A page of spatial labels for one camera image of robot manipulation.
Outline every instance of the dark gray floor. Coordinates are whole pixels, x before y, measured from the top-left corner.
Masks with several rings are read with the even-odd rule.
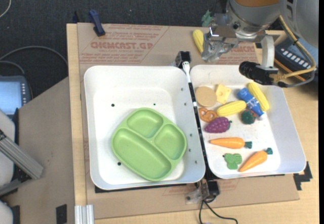
[[[0,0],[0,14],[9,0]],[[0,18],[0,57],[26,46],[44,46],[66,58],[66,24],[74,11],[85,22],[96,10],[102,23],[201,26],[201,17],[212,0],[12,0]],[[28,49],[7,58],[26,73],[34,97],[67,76],[64,61],[44,49]],[[0,75],[17,75],[11,65],[0,64]]]

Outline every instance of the toy carrot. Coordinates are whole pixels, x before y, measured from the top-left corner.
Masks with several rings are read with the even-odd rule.
[[[240,149],[243,147],[251,148],[252,142],[245,142],[242,138],[232,137],[232,138],[220,138],[210,140],[211,144],[230,148],[230,149]]]
[[[267,160],[268,155],[272,155],[272,153],[271,148],[267,148],[266,151],[261,150],[256,152],[244,163],[244,165],[239,169],[239,172],[244,172],[252,167],[262,164]]]

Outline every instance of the blue clip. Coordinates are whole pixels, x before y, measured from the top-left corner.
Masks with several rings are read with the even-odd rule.
[[[102,28],[99,14],[95,10],[89,11],[89,19],[90,22],[95,24],[95,27],[93,28],[97,36],[103,36],[106,34],[105,30]]]

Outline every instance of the blue screen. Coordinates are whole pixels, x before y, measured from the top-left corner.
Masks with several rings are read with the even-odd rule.
[[[20,82],[0,81],[0,109],[12,115],[21,106]]]

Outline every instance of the blue bottle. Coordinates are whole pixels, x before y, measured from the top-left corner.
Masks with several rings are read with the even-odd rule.
[[[237,97],[243,101],[246,102],[247,107],[254,111],[259,117],[264,114],[264,112],[261,110],[260,104],[258,100],[251,95],[249,90],[247,88],[242,88],[238,93]]]

